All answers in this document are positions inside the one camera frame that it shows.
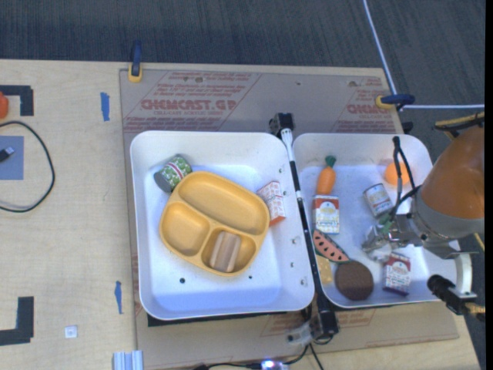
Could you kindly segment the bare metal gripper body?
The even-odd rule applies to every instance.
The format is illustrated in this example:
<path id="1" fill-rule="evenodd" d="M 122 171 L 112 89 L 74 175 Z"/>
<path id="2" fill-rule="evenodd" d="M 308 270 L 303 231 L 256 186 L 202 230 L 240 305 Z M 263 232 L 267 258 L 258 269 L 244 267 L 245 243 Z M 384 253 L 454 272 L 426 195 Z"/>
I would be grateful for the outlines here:
<path id="1" fill-rule="evenodd" d="M 436 218 L 418 213 L 398 214 L 388 228 L 386 239 L 398 247 L 411 244 L 441 259 L 453 259 L 461 254 L 461 249 L 451 245 L 457 240 L 451 222 L 452 218 L 440 214 Z"/>

